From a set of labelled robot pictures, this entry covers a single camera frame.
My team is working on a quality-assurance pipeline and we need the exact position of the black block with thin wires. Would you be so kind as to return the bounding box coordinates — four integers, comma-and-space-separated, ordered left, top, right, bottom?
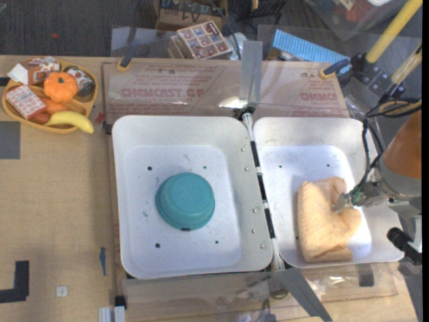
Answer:
237, 103, 257, 120

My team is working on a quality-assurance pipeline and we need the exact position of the yellow divided plate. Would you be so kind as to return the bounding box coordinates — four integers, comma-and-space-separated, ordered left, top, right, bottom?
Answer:
1, 56, 99, 135

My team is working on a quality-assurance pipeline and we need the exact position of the teal bowl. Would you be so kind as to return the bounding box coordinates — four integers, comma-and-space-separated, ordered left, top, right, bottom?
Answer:
155, 172, 216, 231

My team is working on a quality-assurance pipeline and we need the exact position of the red-orange sausage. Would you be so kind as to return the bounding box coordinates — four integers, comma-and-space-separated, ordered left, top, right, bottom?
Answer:
29, 111, 52, 125

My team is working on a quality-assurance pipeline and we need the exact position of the small can red print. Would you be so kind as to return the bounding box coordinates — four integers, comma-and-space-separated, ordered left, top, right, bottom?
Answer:
63, 65, 96, 98

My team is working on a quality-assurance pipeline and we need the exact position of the white plastic tray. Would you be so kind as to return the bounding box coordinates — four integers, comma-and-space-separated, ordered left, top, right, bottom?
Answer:
111, 115, 274, 280
253, 117, 406, 270

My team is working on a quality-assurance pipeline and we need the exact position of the yellow banana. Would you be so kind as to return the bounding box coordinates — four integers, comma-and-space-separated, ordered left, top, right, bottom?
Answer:
44, 110, 95, 135

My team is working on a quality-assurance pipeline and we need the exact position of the orange toy pumpkin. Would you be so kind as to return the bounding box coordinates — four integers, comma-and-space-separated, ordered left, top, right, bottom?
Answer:
43, 71, 78, 103

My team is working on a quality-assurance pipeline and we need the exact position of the black cylinder on white bracket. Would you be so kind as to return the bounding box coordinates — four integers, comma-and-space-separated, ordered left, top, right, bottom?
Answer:
386, 213, 422, 266

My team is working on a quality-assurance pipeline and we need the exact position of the peach towel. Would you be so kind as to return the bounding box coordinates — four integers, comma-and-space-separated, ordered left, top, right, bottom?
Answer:
296, 176, 363, 264

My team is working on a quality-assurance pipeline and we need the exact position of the brown cardboard board red print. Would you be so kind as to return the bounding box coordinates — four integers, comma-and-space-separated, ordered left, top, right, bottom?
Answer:
101, 60, 400, 304

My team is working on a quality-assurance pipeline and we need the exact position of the white and brown carton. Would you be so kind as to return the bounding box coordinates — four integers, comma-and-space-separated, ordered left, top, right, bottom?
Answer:
7, 56, 61, 86

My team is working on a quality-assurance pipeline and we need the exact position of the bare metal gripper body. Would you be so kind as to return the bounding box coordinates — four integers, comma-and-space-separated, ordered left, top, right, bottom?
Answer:
349, 180, 392, 210

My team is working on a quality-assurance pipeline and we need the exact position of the orange carrot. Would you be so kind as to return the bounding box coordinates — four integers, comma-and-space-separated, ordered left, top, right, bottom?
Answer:
42, 97, 70, 115

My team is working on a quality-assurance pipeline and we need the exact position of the red and white packet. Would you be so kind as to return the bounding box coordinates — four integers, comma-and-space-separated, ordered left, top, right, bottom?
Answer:
5, 85, 47, 121

